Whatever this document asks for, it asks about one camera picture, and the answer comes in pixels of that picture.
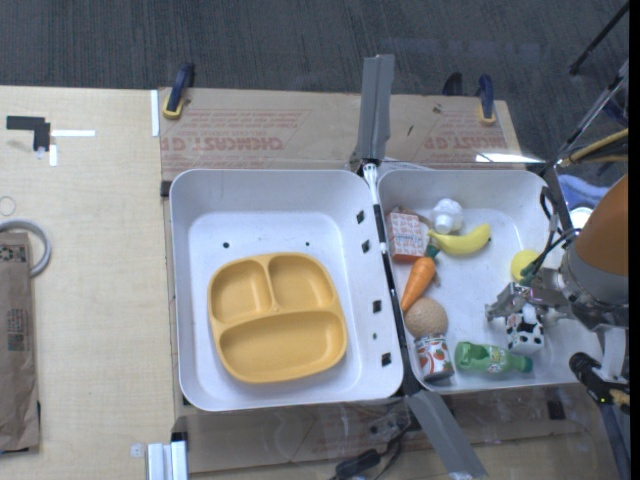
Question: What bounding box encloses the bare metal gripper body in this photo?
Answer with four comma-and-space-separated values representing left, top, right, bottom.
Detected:
529, 266, 630, 333

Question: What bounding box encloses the black and white cow-print carton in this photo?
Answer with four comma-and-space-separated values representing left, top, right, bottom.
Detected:
504, 302, 546, 356

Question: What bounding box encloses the white plastic tray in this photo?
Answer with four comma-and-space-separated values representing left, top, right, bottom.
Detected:
168, 168, 405, 413
375, 168, 609, 396

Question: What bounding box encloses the yellow ball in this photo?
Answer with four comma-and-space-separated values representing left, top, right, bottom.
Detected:
510, 249, 542, 284

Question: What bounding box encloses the green plastic bottle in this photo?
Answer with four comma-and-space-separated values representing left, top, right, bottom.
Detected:
453, 340, 535, 381

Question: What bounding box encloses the yellow banana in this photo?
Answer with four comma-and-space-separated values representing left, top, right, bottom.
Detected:
426, 223, 493, 258

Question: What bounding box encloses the round brown bread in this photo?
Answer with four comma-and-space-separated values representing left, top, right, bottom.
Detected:
403, 296, 450, 340

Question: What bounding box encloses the orange carrot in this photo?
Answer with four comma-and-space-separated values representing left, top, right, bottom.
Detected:
399, 244, 442, 314

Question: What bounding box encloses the white can, red fruit print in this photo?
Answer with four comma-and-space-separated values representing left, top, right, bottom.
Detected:
413, 333, 457, 383

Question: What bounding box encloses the orange and white carton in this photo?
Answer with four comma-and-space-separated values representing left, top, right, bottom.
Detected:
386, 206, 431, 263

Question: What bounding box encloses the yellow divided plate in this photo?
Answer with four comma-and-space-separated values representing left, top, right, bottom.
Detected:
206, 251, 350, 385

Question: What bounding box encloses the brown cardboard board, red print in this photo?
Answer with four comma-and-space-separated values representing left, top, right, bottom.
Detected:
158, 86, 604, 474

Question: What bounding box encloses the brown paper packet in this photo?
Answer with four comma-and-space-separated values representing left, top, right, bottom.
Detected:
0, 232, 42, 453

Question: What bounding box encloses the black cylinder on white bracket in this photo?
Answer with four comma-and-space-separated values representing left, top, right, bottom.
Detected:
568, 323, 630, 410

